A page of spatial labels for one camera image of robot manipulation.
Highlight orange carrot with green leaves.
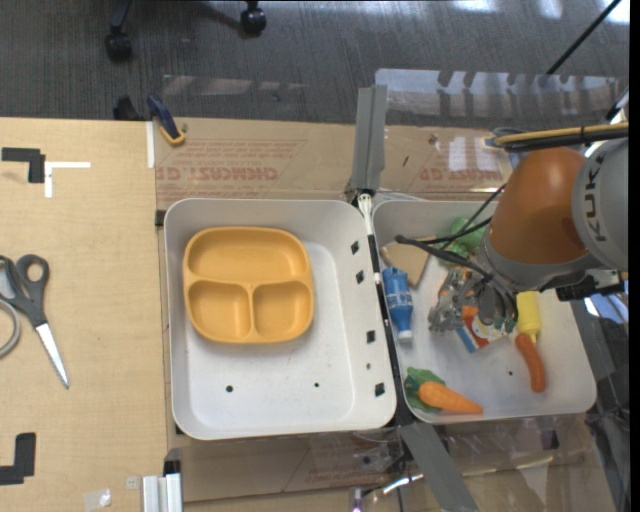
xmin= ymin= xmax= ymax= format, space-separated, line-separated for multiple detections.
xmin=403 ymin=366 xmax=485 ymax=416

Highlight blue plastic bottle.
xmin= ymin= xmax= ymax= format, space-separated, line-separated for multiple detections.
xmin=380 ymin=265 xmax=416 ymax=344

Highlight black office chair base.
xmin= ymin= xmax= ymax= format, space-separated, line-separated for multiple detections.
xmin=103 ymin=0 xmax=268 ymax=62

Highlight orange sausage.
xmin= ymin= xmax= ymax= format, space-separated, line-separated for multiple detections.
xmin=514 ymin=332 xmax=548 ymax=394

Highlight orange divided plate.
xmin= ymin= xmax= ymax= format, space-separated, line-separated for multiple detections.
xmin=182 ymin=225 xmax=316 ymax=345

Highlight grey scissors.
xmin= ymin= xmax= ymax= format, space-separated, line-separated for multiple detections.
xmin=0 ymin=253 xmax=71 ymax=391

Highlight white orange and blue carton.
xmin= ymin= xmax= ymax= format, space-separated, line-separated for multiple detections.
xmin=455 ymin=304 xmax=519 ymax=354

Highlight brown cardboard board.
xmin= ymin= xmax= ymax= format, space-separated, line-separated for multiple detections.
xmin=152 ymin=117 xmax=604 ymax=504

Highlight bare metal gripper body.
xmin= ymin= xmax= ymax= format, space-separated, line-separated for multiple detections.
xmin=438 ymin=267 xmax=502 ymax=324

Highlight brown bread slice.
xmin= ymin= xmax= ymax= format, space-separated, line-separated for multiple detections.
xmin=379 ymin=239 xmax=432 ymax=288

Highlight green broccoli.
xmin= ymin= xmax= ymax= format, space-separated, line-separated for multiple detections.
xmin=438 ymin=216 xmax=490 ymax=259

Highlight yellow mustard bottle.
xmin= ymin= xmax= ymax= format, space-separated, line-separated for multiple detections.
xmin=514 ymin=289 xmax=543 ymax=345

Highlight white plastic tray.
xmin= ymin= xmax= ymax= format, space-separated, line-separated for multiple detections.
xmin=371 ymin=198 xmax=598 ymax=426
xmin=163 ymin=197 xmax=398 ymax=442

